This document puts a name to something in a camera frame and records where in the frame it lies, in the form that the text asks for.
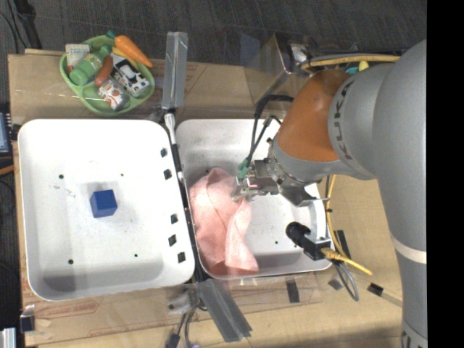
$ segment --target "pink cloth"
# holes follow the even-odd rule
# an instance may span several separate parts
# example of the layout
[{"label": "pink cloth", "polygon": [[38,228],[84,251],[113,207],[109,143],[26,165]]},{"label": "pink cloth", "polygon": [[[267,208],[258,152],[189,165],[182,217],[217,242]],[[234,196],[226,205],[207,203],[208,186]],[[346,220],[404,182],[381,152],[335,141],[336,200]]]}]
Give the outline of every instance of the pink cloth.
[{"label": "pink cloth", "polygon": [[200,255],[213,276],[258,271],[256,259],[244,242],[252,209],[245,199],[232,201],[234,179],[215,167],[189,192]]}]

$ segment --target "gray carpet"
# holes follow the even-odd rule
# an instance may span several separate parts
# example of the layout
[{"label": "gray carpet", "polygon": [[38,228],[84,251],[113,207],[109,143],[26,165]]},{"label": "gray carpet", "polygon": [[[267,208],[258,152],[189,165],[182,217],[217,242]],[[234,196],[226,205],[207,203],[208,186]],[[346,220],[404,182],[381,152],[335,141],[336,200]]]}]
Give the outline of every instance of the gray carpet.
[{"label": "gray carpet", "polygon": [[[188,60],[240,64],[241,37],[264,43],[274,32],[308,35],[321,47],[363,51],[407,49],[426,37],[427,0],[30,0],[45,49],[104,34],[130,36],[150,57],[164,58],[170,30],[188,33]],[[12,21],[7,0],[0,12]],[[9,101],[7,54],[14,33],[0,17],[0,103]],[[25,34],[20,27],[20,34]],[[8,189],[0,190],[0,262],[17,272],[17,233]],[[15,278],[0,270],[0,329],[18,314]]]}]

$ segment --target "orange carrot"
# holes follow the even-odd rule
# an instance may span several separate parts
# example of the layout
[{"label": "orange carrot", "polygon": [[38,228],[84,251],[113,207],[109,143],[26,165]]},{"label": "orange carrot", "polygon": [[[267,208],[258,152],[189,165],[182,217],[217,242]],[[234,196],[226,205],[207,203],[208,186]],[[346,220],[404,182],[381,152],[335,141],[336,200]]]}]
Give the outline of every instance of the orange carrot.
[{"label": "orange carrot", "polygon": [[110,54],[103,59],[103,66],[101,66],[99,74],[95,77],[95,85],[100,86],[106,79],[108,79],[112,68],[113,57]]},{"label": "orange carrot", "polygon": [[140,48],[129,39],[129,37],[125,35],[116,36],[113,30],[109,30],[107,32],[107,37],[114,39],[116,47],[128,57],[142,63],[143,65],[146,65],[147,67],[153,67],[153,63],[150,61],[150,59],[148,59],[142,50],[140,50]]}]

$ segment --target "wooden table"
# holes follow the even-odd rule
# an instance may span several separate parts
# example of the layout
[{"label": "wooden table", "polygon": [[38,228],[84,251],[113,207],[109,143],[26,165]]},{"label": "wooden table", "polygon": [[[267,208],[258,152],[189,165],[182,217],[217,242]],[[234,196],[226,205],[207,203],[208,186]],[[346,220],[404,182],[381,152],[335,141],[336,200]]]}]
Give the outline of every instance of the wooden table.
[{"label": "wooden table", "polygon": [[[59,52],[28,50],[10,55],[9,87],[12,122],[23,125],[37,118],[95,118],[62,80]],[[154,60],[155,80],[163,76],[164,61]],[[160,90],[143,106],[126,115],[153,115]],[[251,118],[254,105],[244,68],[189,63],[186,103],[178,123],[195,117]],[[277,109],[284,114],[284,109]],[[20,244],[23,308],[33,306],[35,330],[26,333],[27,346],[40,347],[164,347],[180,316],[169,315],[166,299],[183,286],[135,291],[72,302],[47,302],[29,287],[26,270],[22,189],[17,142],[13,142],[17,225]],[[333,268],[295,278],[300,303],[291,304],[286,278],[258,283],[231,283],[231,293],[252,326],[252,337],[226,344],[207,312],[198,311],[190,325],[190,340],[201,347],[397,347],[401,332],[401,283],[394,247],[389,238],[376,181],[339,176],[332,196],[333,221],[342,229],[352,258],[368,268],[369,277],[353,272],[360,290],[354,302],[329,281]],[[384,288],[381,297],[368,291],[370,283]]]}]

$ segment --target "gray robot arm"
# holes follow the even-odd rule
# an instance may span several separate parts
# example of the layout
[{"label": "gray robot arm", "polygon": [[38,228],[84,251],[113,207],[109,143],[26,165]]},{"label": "gray robot arm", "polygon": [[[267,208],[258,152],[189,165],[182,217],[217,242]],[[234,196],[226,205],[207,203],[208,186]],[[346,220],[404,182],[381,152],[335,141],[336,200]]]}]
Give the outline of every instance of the gray robot arm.
[{"label": "gray robot arm", "polygon": [[[320,84],[330,88],[321,78]],[[314,199],[304,187],[325,175],[377,178],[402,279],[402,343],[426,348],[426,41],[394,64],[372,66],[348,77],[330,98],[325,114],[320,96],[306,111],[301,98],[299,106],[291,106],[268,158],[253,162],[247,178],[238,180],[239,190],[242,195],[278,191],[296,206],[304,206]],[[292,113],[301,104],[301,110]],[[311,112],[326,115],[324,133],[333,156],[324,143],[311,139],[322,138],[317,130],[308,130],[318,119],[305,125],[299,117],[304,112],[309,118]]]}]

